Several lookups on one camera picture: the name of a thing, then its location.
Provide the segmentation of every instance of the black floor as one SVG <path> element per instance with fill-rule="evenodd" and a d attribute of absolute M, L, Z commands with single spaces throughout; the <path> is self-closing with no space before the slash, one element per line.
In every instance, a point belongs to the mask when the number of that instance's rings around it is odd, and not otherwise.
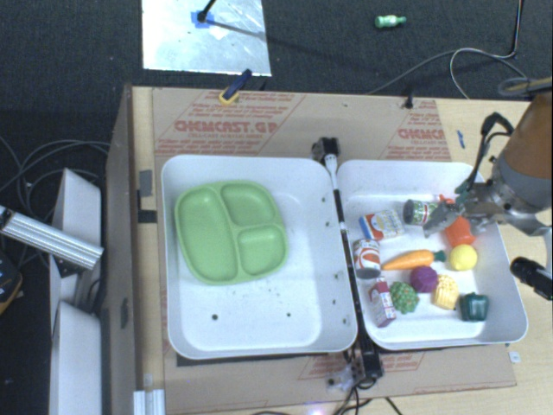
<path fill-rule="evenodd" d="M 508 54 L 518 0 L 262 0 L 273 76 L 266 90 L 368 93 L 416 64 L 457 48 Z M 510 63 L 529 77 L 551 75 L 553 0 L 524 0 L 518 53 Z M 377 15 L 405 15 L 378 30 Z M 0 137 L 23 160 L 61 139 L 109 141 L 124 83 L 223 88 L 229 77 L 142 69 L 141 0 L 0 0 Z M 497 85 L 516 74 L 497 61 L 462 54 L 458 80 L 471 98 L 500 99 Z M 254 81 L 252 86 L 259 85 Z M 448 57 L 429 63 L 382 94 L 461 95 Z M 68 166 L 101 175 L 95 150 L 53 156 L 29 171 L 34 182 Z M 17 174 L 0 144 L 0 205 L 26 211 Z M 56 176 L 37 187 L 31 206 L 45 216 Z M 18 262 L 22 248 L 3 242 Z M 48 271 L 22 267 L 23 297 L 0 316 L 0 413 L 48 411 Z"/>

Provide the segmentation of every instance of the green plate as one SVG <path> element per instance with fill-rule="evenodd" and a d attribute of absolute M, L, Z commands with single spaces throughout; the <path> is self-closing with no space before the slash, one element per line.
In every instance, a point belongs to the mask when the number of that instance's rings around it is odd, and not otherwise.
<path fill-rule="evenodd" d="M 209 284 L 236 284 L 276 271 L 288 257 L 283 219 L 255 182 L 189 189 L 175 206 L 179 244 L 190 271 Z"/>

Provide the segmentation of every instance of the green pepper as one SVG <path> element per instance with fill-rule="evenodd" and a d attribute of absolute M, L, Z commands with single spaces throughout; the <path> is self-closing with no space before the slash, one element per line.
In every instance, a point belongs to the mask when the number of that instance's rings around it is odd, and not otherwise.
<path fill-rule="evenodd" d="M 489 300 L 486 295 L 477 295 L 475 292 L 461 298 L 461 317 L 465 322 L 483 322 L 486 320 Z"/>

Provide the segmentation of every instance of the white tray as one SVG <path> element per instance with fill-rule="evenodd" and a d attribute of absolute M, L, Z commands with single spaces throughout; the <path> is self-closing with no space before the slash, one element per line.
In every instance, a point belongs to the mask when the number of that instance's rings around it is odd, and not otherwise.
<path fill-rule="evenodd" d="M 204 183 L 265 186 L 283 217 L 286 264 L 266 278 L 204 284 L 182 257 L 175 202 Z M 318 163 L 297 158 L 176 156 L 162 169 L 168 335 L 191 359 L 339 352 L 358 332 L 333 188 Z"/>
<path fill-rule="evenodd" d="M 439 194 L 452 198 L 454 189 L 471 170 L 464 163 L 354 160 L 344 163 L 338 172 L 338 183 L 351 242 L 364 238 L 358 223 L 360 216 L 391 208 L 401 216 L 403 204 L 409 198 L 433 201 Z M 380 242 L 381 260 L 409 250 L 445 249 L 449 253 L 451 249 L 442 233 L 425 239 L 419 226 L 405 226 L 405 231 L 405 235 Z M 463 322 L 459 310 L 442 310 L 430 302 L 430 294 L 419 294 L 420 302 L 414 313 L 398 313 L 396 321 L 378 328 L 368 312 L 368 283 L 358 280 L 369 336 L 390 350 L 505 343 L 523 338 L 528 322 L 497 225 L 489 226 L 473 246 L 479 254 L 473 270 L 452 271 L 439 262 L 432 267 L 454 278 L 461 294 L 474 291 L 488 295 L 490 307 L 485 322 Z M 409 274 L 410 271 L 383 272 L 389 285 L 394 281 L 409 282 Z"/>

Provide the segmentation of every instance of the purple ball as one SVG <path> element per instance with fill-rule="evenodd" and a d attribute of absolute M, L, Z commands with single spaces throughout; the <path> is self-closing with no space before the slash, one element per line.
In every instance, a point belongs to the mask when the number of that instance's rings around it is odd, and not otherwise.
<path fill-rule="evenodd" d="M 411 271 L 410 282 L 417 292 L 431 292 L 438 284 L 438 274 L 430 266 L 419 266 Z"/>

